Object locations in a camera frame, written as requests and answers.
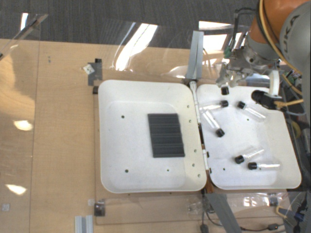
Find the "glass vial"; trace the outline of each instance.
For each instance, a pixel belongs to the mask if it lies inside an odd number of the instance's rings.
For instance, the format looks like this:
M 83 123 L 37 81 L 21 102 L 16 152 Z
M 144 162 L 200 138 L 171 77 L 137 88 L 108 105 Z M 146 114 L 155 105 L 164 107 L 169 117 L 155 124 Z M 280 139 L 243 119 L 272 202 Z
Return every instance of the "glass vial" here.
M 277 161 L 266 161 L 266 162 L 250 162 L 247 164 L 249 170 L 279 170 L 281 168 L 281 164 Z
M 199 109 L 215 111 L 215 110 L 228 107 L 228 105 L 229 105 L 229 102 L 227 100 L 222 100 L 222 101 L 215 101 L 215 102 L 200 104 Z
M 224 136 L 224 131 L 220 127 L 218 121 L 214 118 L 213 114 L 211 113 L 210 110 L 200 110 L 201 115 L 205 119 L 205 121 L 209 124 L 209 126 L 215 130 L 215 133 L 217 134 L 218 137 Z
M 246 105 L 244 102 L 240 101 L 238 103 L 238 108 L 242 109 L 242 111 L 252 119 L 256 120 L 257 122 L 263 122 L 266 119 L 266 116 L 262 113 L 258 112 L 251 106 Z
M 242 162 L 246 160 L 251 160 L 255 158 L 256 156 L 261 155 L 263 153 L 264 153 L 264 149 L 262 147 L 257 148 L 257 149 L 252 148 L 252 149 L 248 149 L 244 151 L 241 155 L 235 157 L 234 160 L 237 164 L 241 164 Z

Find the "black plug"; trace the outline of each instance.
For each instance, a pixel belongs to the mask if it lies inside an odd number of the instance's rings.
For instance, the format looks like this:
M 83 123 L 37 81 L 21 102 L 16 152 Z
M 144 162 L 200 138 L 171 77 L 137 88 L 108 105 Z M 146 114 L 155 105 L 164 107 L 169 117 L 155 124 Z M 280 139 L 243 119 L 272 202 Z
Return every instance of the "black plug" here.
M 209 233 L 208 227 L 207 227 L 206 224 L 202 224 L 202 225 L 200 226 L 200 230 L 201 230 L 201 233 Z
M 278 225 L 277 223 L 269 224 L 268 225 L 268 230 L 270 230 L 270 231 L 277 230 L 279 226 L 280 225 Z

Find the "white tray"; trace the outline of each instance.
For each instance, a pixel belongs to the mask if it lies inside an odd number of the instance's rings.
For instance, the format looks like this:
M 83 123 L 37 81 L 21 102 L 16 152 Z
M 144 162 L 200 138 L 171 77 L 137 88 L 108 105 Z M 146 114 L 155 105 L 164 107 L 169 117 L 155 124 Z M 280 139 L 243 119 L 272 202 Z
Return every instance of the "white tray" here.
M 194 102 L 185 85 L 109 80 L 100 85 L 98 95 L 101 180 L 108 191 L 197 191 L 204 187 L 207 177 Z M 147 116 L 152 113 L 178 114 L 185 157 L 153 158 Z
M 216 85 L 204 84 L 197 89 L 199 103 L 229 101 L 229 107 L 213 112 L 225 132 L 223 137 L 218 138 L 208 125 L 202 123 L 211 179 L 217 187 L 227 190 L 296 188 L 301 183 L 301 174 L 284 115 L 255 104 L 251 99 L 254 90 L 268 91 L 266 88 L 237 86 L 230 88 L 229 95 L 223 96 Z M 264 110 L 267 118 L 262 123 L 252 120 L 236 108 L 238 101 Z M 281 162 L 281 169 L 249 170 L 247 162 L 236 164 L 234 157 L 249 146 L 264 147 L 265 154 L 257 160 L 276 158 Z

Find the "plastic bottle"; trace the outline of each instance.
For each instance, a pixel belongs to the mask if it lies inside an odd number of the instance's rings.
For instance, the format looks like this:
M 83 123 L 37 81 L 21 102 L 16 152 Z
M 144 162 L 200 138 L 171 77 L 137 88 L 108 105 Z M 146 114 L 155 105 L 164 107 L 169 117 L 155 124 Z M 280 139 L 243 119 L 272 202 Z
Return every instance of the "plastic bottle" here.
M 238 108 L 240 108 L 246 115 L 251 117 L 252 119 L 263 122 L 266 119 L 266 116 L 262 113 L 258 112 L 256 109 L 254 109 L 251 106 L 246 105 L 244 102 L 240 101 L 238 103 Z
M 249 170 L 279 170 L 281 164 L 277 161 L 266 161 L 266 162 L 250 162 L 247 164 Z
M 215 110 L 219 110 L 219 109 L 228 107 L 228 105 L 229 105 L 229 103 L 228 103 L 227 100 L 222 100 L 222 101 L 216 101 L 216 102 L 200 104 L 199 109 L 200 110 L 215 111 Z
M 200 110 L 201 115 L 205 119 L 205 121 L 209 124 L 209 126 L 215 130 L 215 133 L 217 134 L 218 137 L 224 136 L 224 131 L 220 127 L 219 123 L 217 120 L 214 118 L 213 114 L 211 113 L 210 110 L 207 109 L 202 109 Z
M 264 153 L 264 149 L 262 147 L 257 148 L 257 149 L 251 148 L 251 149 L 244 151 L 241 155 L 235 157 L 234 160 L 237 164 L 241 164 L 245 160 L 251 160 L 254 157 L 260 154 L 263 154 L 263 153 Z

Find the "black cap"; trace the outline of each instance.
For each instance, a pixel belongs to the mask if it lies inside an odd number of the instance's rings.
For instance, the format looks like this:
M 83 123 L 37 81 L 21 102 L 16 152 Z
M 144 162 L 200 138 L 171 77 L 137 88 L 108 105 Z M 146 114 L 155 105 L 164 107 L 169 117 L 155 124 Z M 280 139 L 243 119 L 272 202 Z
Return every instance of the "black cap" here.
M 240 101 L 240 102 L 238 103 L 238 108 L 240 108 L 240 109 L 244 109 L 245 106 L 246 106 L 246 104 L 243 103 L 242 101 Z
M 248 166 L 249 170 L 257 169 L 257 163 L 256 162 L 250 162 L 247 164 L 247 166 Z
M 225 133 L 222 129 L 218 129 L 218 130 L 216 130 L 216 134 L 218 137 L 222 137 L 222 136 L 224 136 Z
M 241 164 L 244 161 L 244 157 L 242 155 L 239 155 L 235 157 L 234 160 L 237 164 Z
M 223 95 L 228 95 L 228 94 L 229 94 L 229 88 L 228 88 L 228 86 L 222 87 L 222 94 L 223 94 Z
M 221 105 L 223 108 L 225 108 L 225 107 L 228 107 L 229 103 L 228 103 L 227 100 L 222 100 L 222 101 L 220 101 L 220 105 Z

